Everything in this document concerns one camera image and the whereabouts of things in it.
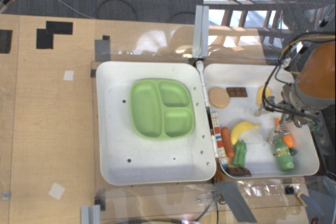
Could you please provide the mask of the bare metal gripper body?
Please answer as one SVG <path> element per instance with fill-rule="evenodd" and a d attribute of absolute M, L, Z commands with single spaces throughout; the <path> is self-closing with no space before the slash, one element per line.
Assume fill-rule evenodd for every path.
<path fill-rule="evenodd" d="M 283 109 L 285 121 L 291 121 L 296 127 L 307 125 L 310 128 L 320 128 L 321 119 L 319 116 L 317 99 L 309 99 L 306 94 L 299 90 L 293 83 L 285 84 L 282 87 L 281 96 L 283 102 L 280 107 Z"/>

